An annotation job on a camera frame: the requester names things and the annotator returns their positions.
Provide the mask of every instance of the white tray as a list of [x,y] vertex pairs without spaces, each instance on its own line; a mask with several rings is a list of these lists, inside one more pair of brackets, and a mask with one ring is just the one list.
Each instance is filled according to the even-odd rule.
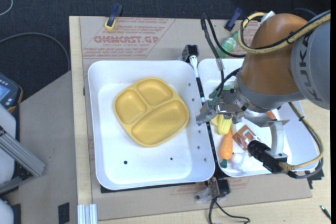
[[[242,59],[223,59],[224,65],[224,76],[227,76],[235,69],[242,66]],[[203,86],[203,91],[205,99],[220,83],[220,72],[217,67],[217,63],[214,59],[204,59],[198,65],[198,73],[200,75],[201,83]],[[227,84],[233,85],[235,77],[230,78]],[[297,107],[301,110],[302,108],[299,102],[295,102]],[[290,106],[285,103],[281,106],[280,110],[273,110],[274,115],[279,120],[289,120],[288,123],[284,125],[285,130],[285,144],[283,152],[288,155],[287,162],[289,164],[301,164],[307,162],[318,155],[313,138],[310,136],[304,125],[298,121],[297,116],[294,114]],[[236,124],[236,130],[239,130],[243,125],[247,125],[262,141],[271,147],[271,132],[270,128],[263,127],[260,128],[257,125],[251,123],[248,120],[243,119],[241,123]],[[223,141],[223,136],[218,134],[217,127],[211,124],[211,130],[213,135],[213,140],[216,148],[217,159],[220,162],[221,159],[218,155],[220,146]],[[231,177],[242,177],[242,176],[252,176],[269,174],[270,171],[263,167],[263,164],[253,157],[247,157],[247,153],[234,141],[233,151],[235,154],[242,154],[246,157],[247,162],[243,167],[236,167],[233,162],[227,163],[227,168],[221,168],[221,170],[228,176]],[[311,170],[317,166],[318,162],[315,162],[309,166],[302,167],[300,170]]]
[[[140,79],[157,77],[183,99],[188,125],[157,147],[137,144],[113,111],[115,96]],[[215,163],[206,124],[196,116],[201,98],[192,67],[182,61],[98,61],[88,70],[96,175],[111,190],[203,182]]]

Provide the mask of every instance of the green bottle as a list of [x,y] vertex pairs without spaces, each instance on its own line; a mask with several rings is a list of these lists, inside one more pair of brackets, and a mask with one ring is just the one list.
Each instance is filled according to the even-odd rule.
[[[231,37],[228,37],[224,40],[224,42],[222,43],[222,48],[225,49],[227,52],[233,51],[233,49],[237,45],[237,38],[238,38],[238,31],[235,31],[235,33]],[[217,48],[217,53],[221,58],[226,58],[228,56],[219,48]]]

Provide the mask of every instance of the yellow cable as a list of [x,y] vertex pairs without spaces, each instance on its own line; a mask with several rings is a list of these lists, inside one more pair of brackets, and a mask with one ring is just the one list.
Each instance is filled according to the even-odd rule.
[[238,30],[238,43],[239,45],[247,52],[252,53],[252,54],[266,54],[281,48],[284,48],[285,46],[292,44],[294,41],[296,41],[297,39],[299,39],[300,37],[302,37],[303,35],[305,35],[306,33],[312,31],[314,28],[318,27],[319,25],[323,24],[324,22],[326,22],[327,20],[330,20],[331,17],[331,13],[327,13],[324,16],[322,16],[321,18],[311,22],[311,23],[307,23],[304,27],[302,27],[301,29],[299,29],[297,32],[295,32],[293,35],[288,36],[288,39],[286,39],[285,41],[277,44],[274,47],[270,47],[270,48],[264,48],[264,49],[252,49],[250,47],[248,47],[245,42],[242,40],[242,30],[244,31],[244,29],[247,27],[248,23],[253,20],[256,17],[260,17],[260,16],[264,16],[265,13],[262,12],[256,12],[253,13],[251,15],[249,15],[246,19],[243,20],[241,28]]
[[293,106],[293,109],[295,110],[295,112],[299,115],[299,117],[302,119],[302,121],[307,125],[307,127],[311,130],[311,132],[313,133],[313,135],[315,136],[315,138],[317,139],[317,141],[319,142],[320,144],[320,154],[308,161],[308,162],[305,162],[305,163],[301,163],[301,164],[298,164],[298,165],[290,165],[288,163],[285,163],[285,162],[280,162],[279,163],[279,166],[283,169],[283,171],[286,173],[290,170],[296,170],[298,168],[301,168],[301,167],[305,167],[307,165],[310,165],[316,161],[319,161],[320,159],[322,159],[323,157],[323,153],[324,153],[324,148],[323,148],[323,143],[322,143],[322,140],[320,138],[320,136],[315,132],[315,130],[310,126],[310,124],[304,119],[303,115],[301,114],[301,112],[299,111],[299,109],[297,108],[296,105],[294,105],[294,103],[291,102],[291,105]]

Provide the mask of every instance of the toy carrot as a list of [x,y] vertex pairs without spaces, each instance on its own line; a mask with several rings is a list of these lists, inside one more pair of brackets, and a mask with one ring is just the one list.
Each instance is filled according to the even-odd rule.
[[219,156],[223,159],[219,164],[222,168],[227,167],[227,160],[231,159],[233,155],[233,139],[231,129],[225,134]]

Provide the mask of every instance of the orange carrot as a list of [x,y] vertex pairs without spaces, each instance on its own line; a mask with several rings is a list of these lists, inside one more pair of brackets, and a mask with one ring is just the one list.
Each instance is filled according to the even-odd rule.
[[231,129],[225,134],[219,155],[222,159],[231,159],[233,155],[233,139]]

